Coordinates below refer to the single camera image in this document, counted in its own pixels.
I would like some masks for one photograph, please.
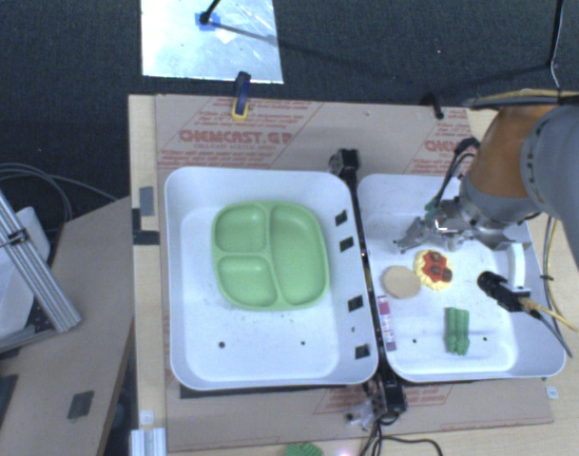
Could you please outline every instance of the green plate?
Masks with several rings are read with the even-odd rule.
[[[250,201],[223,208],[213,220],[212,245],[218,287],[242,308],[306,308],[329,289],[318,220],[294,202]]]

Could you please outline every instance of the white plastic container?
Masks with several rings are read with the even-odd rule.
[[[33,208],[17,213],[21,225],[27,228],[38,254],[48,257],[50,245]],[[6,253],[0,249],[0,337],[25,327],[33,304],[33,292]]]
[[[404,236],[424,205],[438,191],[442,178],[430,176],[372,175],[358,188],[363,229],[368,248],[374,290],[379,302],[390,304],[390,314],[380,318],[393,337],[386,356],[395,372],[412,382],[445,382],[489,378],[546,377],[564,367],[566,355],[545,326],[525,313],[509,313],[477,286],[489,270],[513,285],[531,289],[531,296],[545,305],[543,284],[526,223],[506,231],[518,243],[504,252],[492,252],[478,241],[465,242],[456,252],[446,252],[440,240],[401,254],[393,240]],[[446,198],[458,194],[457,180]],[[433,248],[454,266],[450,288],[435,292],[426,287],[408,299],[384,293],[381,278],[392,265],[413,269],[415,254]],[[470,312],[470,347],[465,356],[446,352],[444,310],[455,307]]]
[[[339,178],[186,167],[169,176],[164,196],[170,361],[182,384],[194,390],[354,385],[373,376],[378,362],[373,320],[353,204]],[[220,293],[211,252],[213,219],[229,204],[258,200],[295,202],[317,217],[330,289],[314,306],[248,311]],[[346,220],[337,221],[342,214]],[[347,238],[353,246],[342,252],[339,245]],[[348,302],[358,297],[362,305],[351,311]]]

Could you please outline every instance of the cardboard sheet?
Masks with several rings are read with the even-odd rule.
[[[372,173],[445,173],[457,143],[471,135],[466,110],[251,100],[245,122],[230,118],[231,99],[156,98],[158,191],[169,452],[250,447],[365,436],[345,412],[364,399],[361,387],[270,391],[182,398],[168,366],[164,182],[185,165],[326,170],[340,148],[359,150],[359,177]],[[410,386],[409,408],[393,433],[549,423],[539,379]]]

